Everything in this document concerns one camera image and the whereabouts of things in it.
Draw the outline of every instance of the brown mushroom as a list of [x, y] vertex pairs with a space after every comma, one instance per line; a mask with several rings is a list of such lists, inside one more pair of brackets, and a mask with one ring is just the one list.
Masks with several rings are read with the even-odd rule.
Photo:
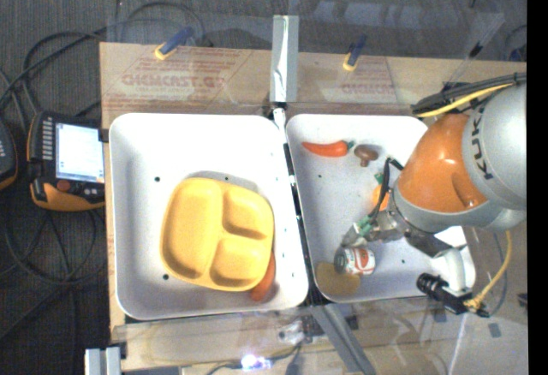
[[369, 161], [377, 160], [378, 153], [369, 146], [360, 145], [354, 149], [354, 154], [360, 158], [360, 166], [367, 166]]

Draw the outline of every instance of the blue and yellow clamp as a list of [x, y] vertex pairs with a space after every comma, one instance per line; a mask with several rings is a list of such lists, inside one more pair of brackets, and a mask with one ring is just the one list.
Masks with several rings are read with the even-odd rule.
[[160, 60], [165, 60], [175, 52], [177, 46], [184, 45], [193, 34], [194, 31], [191, 27], [183, 28], [167, 42], [162, 43], [158, 48], [156, 48], [154, 50], [154, 55]]
[[346, 57], [344, 57], [344, 63], [342, 67], [345, 70], [353, 71], [358, 66], [358, 57], [361, 50], [366, 45], [366, 35], [362, 33], [356, 43], [350, 44]]

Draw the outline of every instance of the red and white can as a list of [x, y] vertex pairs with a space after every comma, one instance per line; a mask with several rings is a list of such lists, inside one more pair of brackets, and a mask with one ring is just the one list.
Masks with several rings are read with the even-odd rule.
[[375, 270], [375, 253], [363, 247], [339, 247], [334, 263], [337, 273], [371, 275]]

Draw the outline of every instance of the yellow cable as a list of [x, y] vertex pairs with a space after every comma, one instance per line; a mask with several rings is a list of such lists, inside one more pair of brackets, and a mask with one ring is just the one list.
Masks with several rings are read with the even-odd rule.
[[470, 93], [466, 97], [459, 98], [454, 103], [445, 105], [444, 107], [441, 107], [440, 109], [427, 111], [425, 113], [419, 113], [416, 116], [419, 117], [419, 118], [427, 118], [427, 117], [430, 117], [430, 116], [441, 115], [442, 113], [445, 113], [446, 111], [452, 110], [452, 109], [454, 109], [455, 107], [457, 107], [459, 105], [467, 103], [471, 99], [481, 97], [483, 95], [486, 95], [487, 93], [497, 91], [498, 89], [502, 89], [503, 87], [511, 86], [512, 84], [514, 84], [514, 83], [502, 84], [500, 86], [489, 87], [487, 89], [483, 89], [483, 90], [480, 90], [480, 91], [477, 91], [477, 92], [474, 92], [474, 93]]
[[481, 308], [483, 300], [487, 296], [487, 293], [491, 291], [495, 283], [497, 283], [497, 281], [501, 278], [501, 276], [508, 268], [512, 257], [512, 235], [510, 234], [509, 230], [506, 231], [506, 241], [508, 242], [508, 246], [506, 247], [506, 257], [504, 258], [504, 262], [498, 270], [497, 274], [473, 299], [468, 299], [467, 301], [464, 301], [464, 305], [466, 307], [473, 308], [474, 310], [479, 310]]

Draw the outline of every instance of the red chili pepper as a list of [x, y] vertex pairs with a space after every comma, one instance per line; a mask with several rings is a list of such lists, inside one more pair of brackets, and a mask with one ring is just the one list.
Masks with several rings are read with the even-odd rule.
[[302, 142], [308, 151], [326, 158], [339, 158], [348, 154], [348, 150], [354, 145], [353, 141], [338, 140], [330, 144], [313, 144], [312, 142]]

